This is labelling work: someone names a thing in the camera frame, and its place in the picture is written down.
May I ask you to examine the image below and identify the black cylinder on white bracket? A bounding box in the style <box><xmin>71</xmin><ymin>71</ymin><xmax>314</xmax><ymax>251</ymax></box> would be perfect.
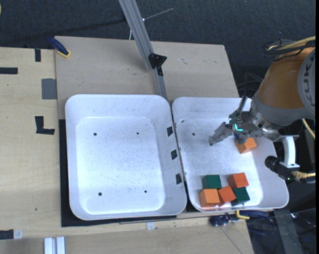
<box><xmin>264</xmin><ymin>135</ymin><xmax>302</xmax><ymax>181</ymax></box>

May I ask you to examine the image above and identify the green cube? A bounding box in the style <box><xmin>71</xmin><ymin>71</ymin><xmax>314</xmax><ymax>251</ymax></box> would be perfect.
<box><xmin>232</xmin><ymin>186</ymin><xmax>251</xmax><ymax>204</ymax></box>
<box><xmin>201</xmin><ymin>174</ymin><xmax>223</xmax><ymax>191</ymax></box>

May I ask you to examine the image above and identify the white plastic tray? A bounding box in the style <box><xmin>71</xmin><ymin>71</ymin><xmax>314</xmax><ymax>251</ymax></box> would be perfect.
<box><xmin>65</xmin><ymin>93</ymin><xmax>188</xmax><ymax>221</ymax></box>
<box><xmin>171</xmin><ymin>96</ymin><xmax>290</xmax><ymax>213</ymax></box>

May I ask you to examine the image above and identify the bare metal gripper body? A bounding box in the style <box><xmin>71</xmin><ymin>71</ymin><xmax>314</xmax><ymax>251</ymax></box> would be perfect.
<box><xmin>231</xmin><ymin>111</ymin><xmax>282</xmax><ymax>143</ymax></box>

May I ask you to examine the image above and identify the orange cube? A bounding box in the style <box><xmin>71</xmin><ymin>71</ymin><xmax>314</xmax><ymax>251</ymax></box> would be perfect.
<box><xmin>235</xmin><ymin>137</ymin><xmax>258</xmax><ymax>155</ymax></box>
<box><xmin>227</xmin><ymin>172</ymin><xmax>250</xmax><ymax>190</ymax></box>
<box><xmin>217</xmin><ymin>185</ymin><xmax>237</xmax><ymax>204</ymax></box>
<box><xmin>198</xmin><ymin>188</ymin><xmax>221</xmax><ymax>209</ymax></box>

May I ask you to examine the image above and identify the pale wood board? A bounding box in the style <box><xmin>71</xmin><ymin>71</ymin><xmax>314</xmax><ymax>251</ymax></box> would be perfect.
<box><xmin>54</xmin><ymin>35</ymin><xmax>275</xmax><ymax>225</ymax></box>

